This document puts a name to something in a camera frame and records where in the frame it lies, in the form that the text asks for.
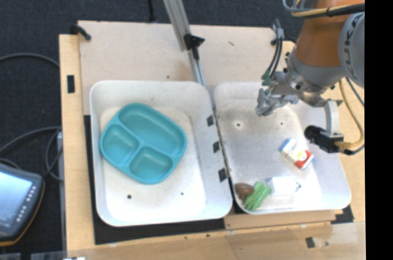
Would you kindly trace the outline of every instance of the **blue divided plate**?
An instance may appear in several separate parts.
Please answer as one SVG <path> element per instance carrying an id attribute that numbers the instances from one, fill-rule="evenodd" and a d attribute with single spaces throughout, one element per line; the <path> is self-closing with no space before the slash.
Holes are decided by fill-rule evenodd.
<path id="1" fill-rule="evenodd" d="M 140 103 L 123 107 L 99 139 L 104 158 L 143 184 L 162 182 L 184 154 L 183 129 L 155 109 Z"/>

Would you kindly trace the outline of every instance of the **white tray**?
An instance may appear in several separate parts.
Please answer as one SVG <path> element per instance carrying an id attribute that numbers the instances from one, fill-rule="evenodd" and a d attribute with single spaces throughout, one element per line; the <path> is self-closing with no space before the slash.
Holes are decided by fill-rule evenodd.
<path id="1" fill-rule="evenodd" d="M 269 195 L 256 211 L 268 214 L 307 210 L 338 210 L 351 201 L 351 190 L 338 154 L 328 154 L 309 144 L 304 130 L 309 125 L 325 128 L 323 108 L 303 102 L 275 110 L 267 117 L 255 113 L 259 82 L 229 82 L 215 88 L 214 100 L 220 135 L 232 184 L 293 176 L 301 185 L 291 195 Z M 295 167 L 279 148 L 288 138 L 309 149 L 314 159 L 303 171 Z M 240 198 L 235 195 L 243 208 Z"/>
<path id="2" fill-rule="evenodd" d="M 187 149 L 174 171 L 159 184 L 141 184 L 102 157 L 99 138 L 107 123 L 129 103 L 143 103 L 180 125 Z M 221 181 L 224 156 L 213 144 L 217 127 L 208 91 L 195 82 L 102 81 L 90 92 L 96 206 L 112 226 L 217 219 L 232 207 L 228 179 Z"/>

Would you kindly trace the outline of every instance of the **wooden table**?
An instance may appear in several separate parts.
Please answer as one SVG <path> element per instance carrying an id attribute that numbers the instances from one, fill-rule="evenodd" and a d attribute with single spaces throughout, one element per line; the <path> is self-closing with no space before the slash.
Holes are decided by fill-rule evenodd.
<path id="1" fill-rule="evenodd" d="M 352 157 L 340 155 L 352 192 L 354 223 L 331 225 L 330 221 L 335 220 L 335 215 L 342 213 L 341 210 L 261 216 L 230 213 L 225 217 L 225 230 L 96 245 L 84 114 L 89 112 L 87 97 L 90 87 L 107 78 L 103 62 L 110 69 L 116 67 L 113 74 L 116 79 L 192 81 L 193 75 L 188 54 L 179 50 L 171 25 L 90 21 L 81 21 L 79 25 L 92 36 L 90 41 L 82 36 L 67 34 L 60 35 L 59 40 L 66 241 L 70 255 L 75 252 L 75 255 L 93 255 L 94 259 L 104 259 L 109 253 L 110 256 L 117 254 L 117 259 L 128 259 L 131 252 L 135 257 L 139 256 L 136 257 L 138 259 L 155 259 L 157 254 L 160 259 L 184 259 L 187 256 L 193 259 L 252 259 L 253 254 L 260 254 L 263 246 L 270 242 L 276 255 L 288 252 L 293 256 L 295 251 L 292 247 L 300 254 L 311 250 L 305 243 L 305 238 L 310 237 L 314 237 L 314 245 L 321 256 L 331 255 L 334 259 L 342 248 L 351 250 L 353 259 L 364 254 L 364 151 Z M 270 41 L 274 33 L 269 28 L 193 25 L 191 30 L 194 35 L 206 39 L 200 47 L 200 54 L 209 89 L 225 81 L 257 81 L 272 58 L 274 48 Z M 292 46 L 292 43 L 286 42 L 284 53 L 290 51 Z M 71 90 L 70 80 L 74 81 L 74 89 Z M 338 89 L 329 90 L 325 95 L 341 98 Z M 354 95 L 349 96 L 364 123 L 363 109 Z M 340 131 L 345 134 L 346 140 L 358 139 L 357 127 L 344 104 L 339 107 L 339 113 Z M 339 240 L 341 235 L 345 237 L 349 233 L 354 235 L 352 240 L 347 239 L 346 244 L 332 247 L 333 240 Z M 260 243 L 262 237 L 266 238 L 263 244 Z M 323 239 L 326 242 L 330 240 L 331 248 L 322 246 Z"/>

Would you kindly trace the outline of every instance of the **screen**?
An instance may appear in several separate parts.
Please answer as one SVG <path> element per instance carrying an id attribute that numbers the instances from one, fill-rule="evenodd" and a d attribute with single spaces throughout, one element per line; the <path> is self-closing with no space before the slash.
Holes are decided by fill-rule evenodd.
<path id="1" fill-rule="evenodd" d="M 0 223 L 9 227 L 33 182 L 0 171 Z"/>

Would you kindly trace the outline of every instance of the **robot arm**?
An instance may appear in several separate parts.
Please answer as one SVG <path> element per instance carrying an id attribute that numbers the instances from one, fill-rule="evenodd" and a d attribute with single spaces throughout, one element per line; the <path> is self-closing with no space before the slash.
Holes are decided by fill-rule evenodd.
<path id="1" fill-rule="evenodd" d="M 259 116 L 268 116 L 276 108 L 299 100 L 312 107 L 323 107 L 326 130 L 309 127 L 305 135 L 327 152 L 339 150 L 343 135 L 335 122 L 338 121 L 337 105 L 342 101 L 333 104 L 321 95 L 343 77 L 364 87 L 364 1 L 316 0 L 312 8 L 305 9 L 305 0 L 294 0 L 293 7 L 288 7 L 283 0 L 284 7 L 292 15 L 305 18 L 305 22 L 286 59 L 287 67 L 275 71 L 271 65 L 262 76 L 265 88 L 259 90 L 255 109 Z M 278 22 L 273 29 L 279 47 L 284 33 Z M 275 54 L 273 61 L 277 62 L 277 57 Z"/>

